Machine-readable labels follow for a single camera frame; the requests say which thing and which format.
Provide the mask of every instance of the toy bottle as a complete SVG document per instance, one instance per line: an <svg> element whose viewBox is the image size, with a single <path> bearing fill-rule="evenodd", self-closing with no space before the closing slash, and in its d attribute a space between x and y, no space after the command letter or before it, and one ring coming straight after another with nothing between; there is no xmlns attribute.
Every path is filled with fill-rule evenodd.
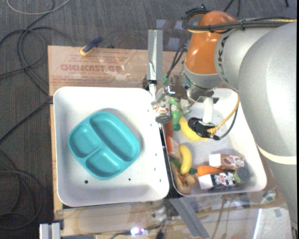
<svg viewBox="0 0 299 239"><path fill-rule="evenodd" d="M179 120L183 114L180 106L180 99L171 97L169 101L169 105L170 105L170 116L173 122L172 129L174 131L179 131L180 130Z"/></svg>

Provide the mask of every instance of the toy banana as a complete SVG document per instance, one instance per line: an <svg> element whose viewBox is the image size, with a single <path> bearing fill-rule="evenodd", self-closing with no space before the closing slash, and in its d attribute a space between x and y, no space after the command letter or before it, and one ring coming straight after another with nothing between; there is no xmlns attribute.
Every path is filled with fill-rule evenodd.
<svg viewBox="0 0 299 239"><path fill-rule="evenodd" d="M180 172L180 174L185 174L185 173L188 173L191 169L192 155L191 155L190 149L184 144L181 144L179 146L179 151L180 151L181 156L183 157L183 162L180 166L179 172Z"/></svg>
<svg viewBox="0 0 299 239"><path fill-rule="evenodd" d="M187 119L182 116L180 119L179 119L179 122L180 124L180 129L182 130L182 132L189 138L191 139L192 141L198 141L198 140L202 140L202 139L207 139L207 138L202 138L200 137L198 134L196 134L195 131L193 131L189 126L188 126L188 123L187 123Z"/></svg>

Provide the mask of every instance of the blue tray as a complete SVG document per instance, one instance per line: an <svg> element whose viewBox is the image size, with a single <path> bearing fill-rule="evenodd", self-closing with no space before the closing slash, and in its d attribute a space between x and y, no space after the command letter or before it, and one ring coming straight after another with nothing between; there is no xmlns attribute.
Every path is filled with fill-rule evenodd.
<svg viewBox="0 0 299 239"><path fill-rule="evenodd" d="M130 129L109 112L94 113L80 122L70 132L68 146L76 160L101 180L122 173L141 150Z"/></svg>

